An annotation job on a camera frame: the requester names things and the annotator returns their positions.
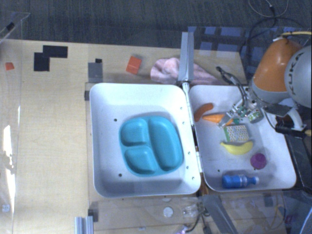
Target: blue bottle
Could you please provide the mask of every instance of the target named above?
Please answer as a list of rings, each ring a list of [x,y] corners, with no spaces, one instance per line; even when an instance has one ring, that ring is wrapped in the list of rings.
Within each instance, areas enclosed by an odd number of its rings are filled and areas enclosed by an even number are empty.
[[[226,189],[244,188],[250,184],[257,184],[258,177],[247,177],[246,175],[223,175],[222,186]]]

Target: blue divided plate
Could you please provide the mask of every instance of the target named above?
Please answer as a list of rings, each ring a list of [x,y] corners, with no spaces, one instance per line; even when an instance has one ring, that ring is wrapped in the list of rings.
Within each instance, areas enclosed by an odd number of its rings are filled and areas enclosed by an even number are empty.
[[[173,124],[160,116],[126,121],[119,131],[124,162],[137,176],[156,176],[177,169],[183,162],[179,136]]]

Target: table surface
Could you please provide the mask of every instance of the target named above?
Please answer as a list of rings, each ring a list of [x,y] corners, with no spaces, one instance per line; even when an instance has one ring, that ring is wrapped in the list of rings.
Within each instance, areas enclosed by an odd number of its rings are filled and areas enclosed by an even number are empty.
[[[11,40],[14,48],[20,41]],[[68,46],[68,58],[50,58],[49,72],[34,72],[34,53],[43,45]],[[14,233],[74,232],[76,216],[86,217],[89,208],[88,158],[85,83],[88,63],[102,59],[104,81],[149,83],[152,65],[160,58],[178,57],[179,49],[22,41],[22,85],[19,128],[19,153],[16,176]],[[126,73],[130,56],[142,59],[139,73]],[[216,75],[215,66],[228,67],[245,83],[239,54],[233,52],[195,51],[195,63]],[[123,202],[129,213],[137,210],[135,199]],[[114,211],[112,200],[103,207]],[[129,219],[112,219],[117,225]],[[212,220],[212,229],[216,228]],[[181,226],[170,220],[140,229],[142,233],[174,233]],[[141,222],[142,227],[148,223]],[[95,233],[138,233],[130,229],[98,230]],[[194,233],[202,233],[202,227]]]

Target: orange square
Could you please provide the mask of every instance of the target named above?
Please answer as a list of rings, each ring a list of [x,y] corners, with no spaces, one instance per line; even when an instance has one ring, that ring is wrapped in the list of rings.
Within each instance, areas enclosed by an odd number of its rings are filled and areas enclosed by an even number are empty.
[[[141,62],[141,59],[131,56],[126,71],[136,75],[138,73],[138,69],[140,68]]]
[[[15,67],[14,67],[13,63],[11,63],[11,62],[6,62],[6,63],[5,63],[5,69],[6,69],[6,71],[8,71],[8,70],[15,69]]]

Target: yellow toy banana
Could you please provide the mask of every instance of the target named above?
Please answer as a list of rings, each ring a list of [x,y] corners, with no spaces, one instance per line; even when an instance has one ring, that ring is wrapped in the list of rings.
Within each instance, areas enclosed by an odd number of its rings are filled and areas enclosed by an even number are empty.
[[[247,152],[249,152],[253,148],[254,144],[252,141],[247,141],[244,144],[239,145],[239,146],[226,144],[224,142],[222,142],[220,145],[224,146],[230,154],[242,155],[242,154],[246,154]]]

